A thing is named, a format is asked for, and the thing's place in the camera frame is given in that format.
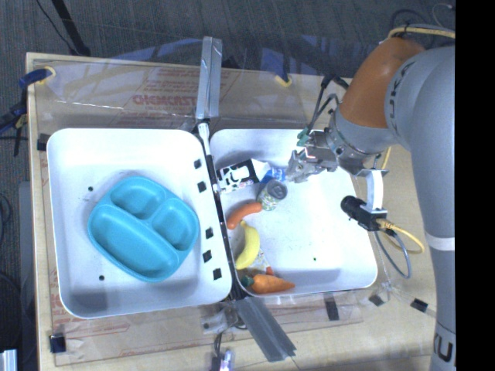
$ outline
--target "white tray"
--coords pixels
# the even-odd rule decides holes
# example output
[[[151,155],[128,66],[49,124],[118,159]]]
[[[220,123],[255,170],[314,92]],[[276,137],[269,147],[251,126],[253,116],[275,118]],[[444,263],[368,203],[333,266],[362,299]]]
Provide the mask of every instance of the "white tray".
[[[249,158],[286,167],[299,130],[224,129],[211,139],[216,168]],[[255,200],[261,184],[222,194],[227,218],[240,204]],[[355,196],[351,177],[342,169],[314,175],[307,182],[287,183],[288,195],[272,211],[245,218],[260,233],[261,248],[276,275],[295,283],[280,294],[310,294],[365,288],[377,277],[367,231],[340,208]],[[244,248],[244,230],[229,230],[232,254]]]
[[[212,304],[229,294],[232,277],[196,137],[179,130],[63,129],[49,138],[47,153],[60,299],[67,311],[99,318]],[[93,207],[130,175],[162,184],[200,219],[201,237],[191,253],[159,283],[126,274],[98,252],[87,234]],[[201,182],[207,189],[202,192]],[[208,229],[213,232],[209,238]]]

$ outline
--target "blue plate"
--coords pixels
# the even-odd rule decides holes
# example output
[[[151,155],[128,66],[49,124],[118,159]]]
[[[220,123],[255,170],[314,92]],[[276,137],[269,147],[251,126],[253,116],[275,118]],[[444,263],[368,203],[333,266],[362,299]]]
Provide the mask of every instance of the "blue plate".
[[[87,222],[93,245],[109,261],[147,282],[172,275],[197,241],[198,216],[164,186],[142,176],[117,183]]]

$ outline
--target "toy banana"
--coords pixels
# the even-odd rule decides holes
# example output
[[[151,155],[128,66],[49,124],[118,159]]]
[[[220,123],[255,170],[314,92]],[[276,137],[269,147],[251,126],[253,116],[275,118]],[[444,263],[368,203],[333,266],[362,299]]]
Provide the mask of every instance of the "toy banana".
[[[253,264],[260,251],[260,235],[256,228],[248,226],[244,220],[241,221],[244,228],[245,246],[241,254],[235,260],[236,269],[245,269]]]

